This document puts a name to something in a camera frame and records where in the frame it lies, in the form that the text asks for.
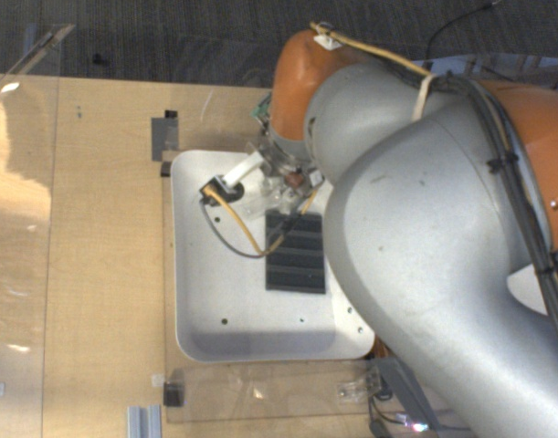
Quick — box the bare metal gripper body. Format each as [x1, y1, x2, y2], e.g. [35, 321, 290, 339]
[258, 146, 325, 215]

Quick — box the black ribbed rectangular block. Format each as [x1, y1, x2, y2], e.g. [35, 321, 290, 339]
[264, 208, 328, 296]

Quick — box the white plastic tray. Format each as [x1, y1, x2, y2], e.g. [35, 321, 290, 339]
[170, 149, 376, 364]

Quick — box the black cylinder on white bracket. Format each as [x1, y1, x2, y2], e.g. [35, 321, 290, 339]
[198, 150, 264, 208]

